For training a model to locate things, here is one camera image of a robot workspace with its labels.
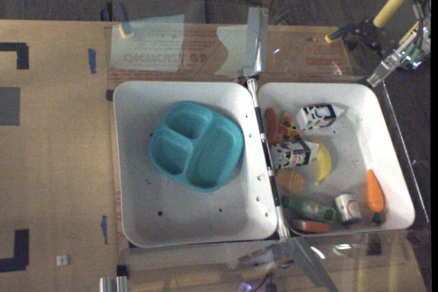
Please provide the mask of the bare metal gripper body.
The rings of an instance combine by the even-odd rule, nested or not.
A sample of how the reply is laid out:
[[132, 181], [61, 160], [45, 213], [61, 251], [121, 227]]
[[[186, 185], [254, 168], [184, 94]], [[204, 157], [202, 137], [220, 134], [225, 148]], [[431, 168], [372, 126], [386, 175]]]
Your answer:
[[399, 41], [391, 54], [396, 68], [417, 69], [430, 55], [430, 28], [412, 27]]

